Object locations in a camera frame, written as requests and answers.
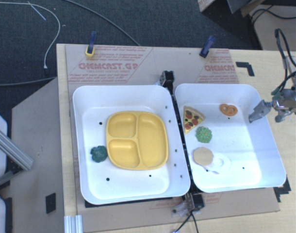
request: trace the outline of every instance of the beige round disc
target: beige round disc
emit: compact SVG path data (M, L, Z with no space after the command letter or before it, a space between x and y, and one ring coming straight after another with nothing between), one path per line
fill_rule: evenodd
M201 166L208 166L213 161L213 153L205 147L197 148L193 151L193 159Z

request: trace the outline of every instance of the white cable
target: white cable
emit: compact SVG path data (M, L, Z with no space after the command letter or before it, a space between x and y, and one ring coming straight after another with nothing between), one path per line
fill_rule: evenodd
M29 3L29 2L28 2L28 3L24 3L24 2L0 2L0 4L14 4L14 5L36 6L36 7L39 7L39 8L41 8L41 9L44 9L44 10L50 12L50 13L55 17L55 19L57 20L57 22L58 22L58 24L59 24L59 29L58 29L58 32L57 32L57 34L56 34L56 37L54 38L54 40L53 40L52 43L50 44L50 46L49 46L49 48L48 48L48 50L47 50L47 52L46 52L46 54L45 54L45 59L44 59L44 69L45 69L45 71L47 71L47 70L48 70L48 67L47 67L47 65L46 65L46 60L47 60L48 52L49 52L50 48L52 47L52 45L54 44L54 42L56 41L56 39L57 39L57 37L59 36L60 31L61 31L61 23L60 23L59 19L57 18L57 16L55 15L55 13L53 13L51 10L48 10L48 9L45 8L45 7L42 7L42 6L37 5L37 4Z

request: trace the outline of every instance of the toy pizza slice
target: toy pizza slice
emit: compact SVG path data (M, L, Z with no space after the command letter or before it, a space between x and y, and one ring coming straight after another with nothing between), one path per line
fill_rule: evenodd
M195 128L200 122L205 119L200 111L196 109L184 106L183 108L183 131L185 134L189 133L193 128Z

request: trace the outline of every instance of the dark green toy vegetable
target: dark green toy vegetable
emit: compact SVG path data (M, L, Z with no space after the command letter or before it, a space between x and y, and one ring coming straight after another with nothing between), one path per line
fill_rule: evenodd
M106 160L108 153L105 146L97 146L91 149L90 154L92 155L93 161L99 163Z

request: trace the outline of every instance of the blue clamp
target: blue clamp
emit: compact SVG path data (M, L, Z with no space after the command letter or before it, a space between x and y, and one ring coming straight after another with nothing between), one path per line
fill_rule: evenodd
M206 58L206 56L207 56L207 54L209 52L209 49L212 46L212 44L214 43L214 41L215 41L215 37L210 36L208 38L208 40L206 41L204 47L202 48L202 50L200 52L200 56L202 56L203 58Z
M92 31L89 46L87 46L85 49L85 56L86 57L93 57L93 55L94 55L94 52L95 52L94 43L96 40L96 36L97 36L96 31Z

